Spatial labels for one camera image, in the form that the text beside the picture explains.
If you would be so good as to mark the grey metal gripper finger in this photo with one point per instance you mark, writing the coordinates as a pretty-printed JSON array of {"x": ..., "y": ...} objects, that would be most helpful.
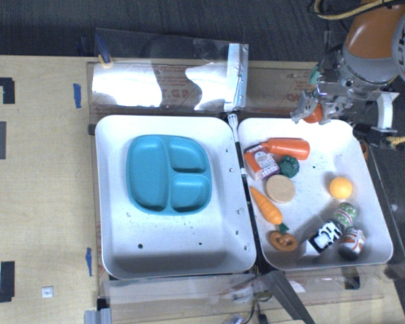
[
  {"x": 329, "y": 115},
  {"x": 300, "y": 108}
]

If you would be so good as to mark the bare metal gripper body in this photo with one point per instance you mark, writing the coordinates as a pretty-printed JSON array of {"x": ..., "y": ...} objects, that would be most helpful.
[{"x": 341, "y": 91}]

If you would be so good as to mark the small orange round toy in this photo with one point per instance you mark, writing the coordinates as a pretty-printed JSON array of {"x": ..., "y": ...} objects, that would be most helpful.
[{"x": 314, "y": 115}]

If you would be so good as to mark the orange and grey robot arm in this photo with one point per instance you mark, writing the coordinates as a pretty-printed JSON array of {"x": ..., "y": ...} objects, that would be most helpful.
[{"x": 371, "y": 35}]

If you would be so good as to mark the orange bottle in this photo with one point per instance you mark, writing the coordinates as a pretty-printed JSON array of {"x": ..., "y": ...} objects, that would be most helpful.
[{"x": 288, "y": 148}]

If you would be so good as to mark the green broccoli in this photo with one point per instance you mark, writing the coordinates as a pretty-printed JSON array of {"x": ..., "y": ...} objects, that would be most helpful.
[{"x": 289, "y": 166}]

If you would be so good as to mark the pink and orange packet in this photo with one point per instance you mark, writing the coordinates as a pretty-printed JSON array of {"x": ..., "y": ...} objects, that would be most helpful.
[{"x": 261, "y": 162}]

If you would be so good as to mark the orange ball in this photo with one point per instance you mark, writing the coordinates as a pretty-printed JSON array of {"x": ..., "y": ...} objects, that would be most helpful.
[{"x": 341, "y": 188}]

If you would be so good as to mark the white plastic tray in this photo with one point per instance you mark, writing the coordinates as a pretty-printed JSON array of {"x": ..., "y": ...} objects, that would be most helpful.
[
  {"x": 310, "y": 194},
  {"x": 162, "y": 238}
]

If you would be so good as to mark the tan round biscuit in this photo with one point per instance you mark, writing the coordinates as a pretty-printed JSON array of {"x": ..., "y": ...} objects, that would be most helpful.
[{"x": 280, "y": 188}]

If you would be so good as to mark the green and white can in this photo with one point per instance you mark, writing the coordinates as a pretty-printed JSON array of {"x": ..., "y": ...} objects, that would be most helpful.
[{"x": 345, "y": 214}]

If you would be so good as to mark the orange carrot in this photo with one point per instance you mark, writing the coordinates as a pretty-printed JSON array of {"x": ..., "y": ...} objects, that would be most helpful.
[{"x": 266, "y": 206}]

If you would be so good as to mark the black and white carton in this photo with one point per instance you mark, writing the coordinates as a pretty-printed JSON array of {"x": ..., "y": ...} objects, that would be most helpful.
[{"x": 325, "y": 236}]

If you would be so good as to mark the orange and white can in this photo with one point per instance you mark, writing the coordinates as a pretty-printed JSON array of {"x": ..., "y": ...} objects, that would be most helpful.
[{"x": 352, "y": 243}]

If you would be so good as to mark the blue divided plate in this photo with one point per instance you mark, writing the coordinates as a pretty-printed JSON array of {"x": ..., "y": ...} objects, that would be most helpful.
[{"x": 148, "y": 174}]

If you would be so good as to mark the black cylinder on white bracket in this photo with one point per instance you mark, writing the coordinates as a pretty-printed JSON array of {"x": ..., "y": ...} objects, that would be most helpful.
[{"x": 385, "y": 110}]

